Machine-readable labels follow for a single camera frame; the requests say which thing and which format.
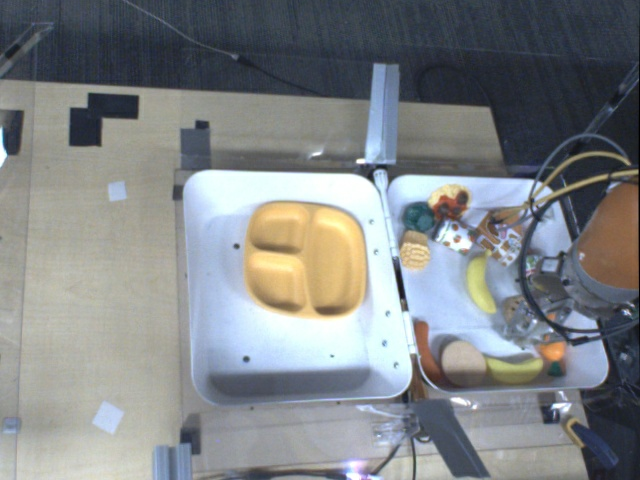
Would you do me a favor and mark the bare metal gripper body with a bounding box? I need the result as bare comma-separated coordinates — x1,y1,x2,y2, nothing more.
503,270,576,345

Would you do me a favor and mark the brown biscuit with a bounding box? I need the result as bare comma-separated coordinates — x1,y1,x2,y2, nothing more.
501,295,525,325

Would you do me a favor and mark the small green can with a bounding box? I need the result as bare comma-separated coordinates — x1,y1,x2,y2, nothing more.
521,253,544,290

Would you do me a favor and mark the orange carrot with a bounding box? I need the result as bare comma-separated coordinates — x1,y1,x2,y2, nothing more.
536,339,568,378

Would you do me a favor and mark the yellow banana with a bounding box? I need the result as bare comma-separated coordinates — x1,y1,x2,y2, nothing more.
466,249,499,316
483,354,545,386

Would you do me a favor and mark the brown and white carton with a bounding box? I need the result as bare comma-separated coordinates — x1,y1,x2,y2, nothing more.
473,209,524,268

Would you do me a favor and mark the white plastic tray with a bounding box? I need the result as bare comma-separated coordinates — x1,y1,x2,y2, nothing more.
387,174,610,395
182,169,414,407

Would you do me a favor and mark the tan round bread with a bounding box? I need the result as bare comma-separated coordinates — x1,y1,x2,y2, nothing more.
439,339,488,389

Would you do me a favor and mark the white carton with orange print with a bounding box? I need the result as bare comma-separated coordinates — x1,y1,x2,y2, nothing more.
431,218,477,256

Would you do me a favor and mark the orange sausage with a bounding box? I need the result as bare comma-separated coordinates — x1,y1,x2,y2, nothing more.
413,320,445,384

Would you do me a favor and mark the yellow corn cob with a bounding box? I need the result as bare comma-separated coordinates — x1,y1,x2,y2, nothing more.
398,229,432,271

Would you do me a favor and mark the pizza slice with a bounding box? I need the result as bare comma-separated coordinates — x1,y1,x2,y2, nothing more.
427,183,472,220

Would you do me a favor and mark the green broccoli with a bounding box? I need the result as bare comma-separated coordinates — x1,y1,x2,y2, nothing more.
402,202,436,233

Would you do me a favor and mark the thin black and white rod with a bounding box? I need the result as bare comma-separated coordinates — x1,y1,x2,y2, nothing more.
372,167,417,364

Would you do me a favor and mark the orange divided plate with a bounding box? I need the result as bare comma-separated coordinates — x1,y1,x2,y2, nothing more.
243,201,369,319

